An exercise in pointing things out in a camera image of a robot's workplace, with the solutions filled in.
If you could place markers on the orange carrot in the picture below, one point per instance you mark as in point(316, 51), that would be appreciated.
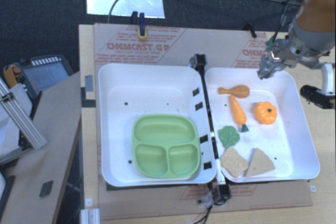
point(238, 112)

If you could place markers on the brown cardboard board red print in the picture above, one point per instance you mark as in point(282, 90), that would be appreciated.
point(210, 44)

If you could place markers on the tan bread slice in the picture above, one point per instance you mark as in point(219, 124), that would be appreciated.
point(234, 162)

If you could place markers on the white plastic tray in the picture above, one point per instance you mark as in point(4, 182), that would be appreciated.
point(147, 86)
point(286, 139)

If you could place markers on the orange-brown chicken drumstick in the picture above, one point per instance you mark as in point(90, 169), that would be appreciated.
point(237, 90)

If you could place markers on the green lettuce leaf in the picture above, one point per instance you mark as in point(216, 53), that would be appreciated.
point(229, 136)

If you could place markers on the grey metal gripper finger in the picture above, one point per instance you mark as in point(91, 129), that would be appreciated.
point(263, 68)
point(275, 66)

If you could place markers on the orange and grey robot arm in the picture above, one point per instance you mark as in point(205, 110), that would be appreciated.
point(319, 5)

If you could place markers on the green divided plate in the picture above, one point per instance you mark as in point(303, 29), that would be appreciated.
point(162, 139)

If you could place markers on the thin black and white rod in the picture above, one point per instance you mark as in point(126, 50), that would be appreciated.
point(208, 107)

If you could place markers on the tan triangular wedge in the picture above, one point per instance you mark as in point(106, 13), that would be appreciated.
point(260, 164)

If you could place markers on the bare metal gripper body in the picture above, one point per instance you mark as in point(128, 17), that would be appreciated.
point(288, 53)

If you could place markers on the black cylinder on white bracket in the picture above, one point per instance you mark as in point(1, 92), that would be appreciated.
point(315, 95)

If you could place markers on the orange pumpkin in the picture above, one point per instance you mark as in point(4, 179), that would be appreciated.
point(265, 113)

